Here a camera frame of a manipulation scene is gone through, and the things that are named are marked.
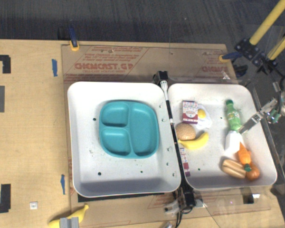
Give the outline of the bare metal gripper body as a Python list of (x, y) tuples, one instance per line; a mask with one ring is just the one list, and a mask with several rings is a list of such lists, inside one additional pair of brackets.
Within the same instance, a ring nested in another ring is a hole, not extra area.
[(285, 96), (273, 97), (260, 110), (266, 119), (280, 119), (285, 116)]

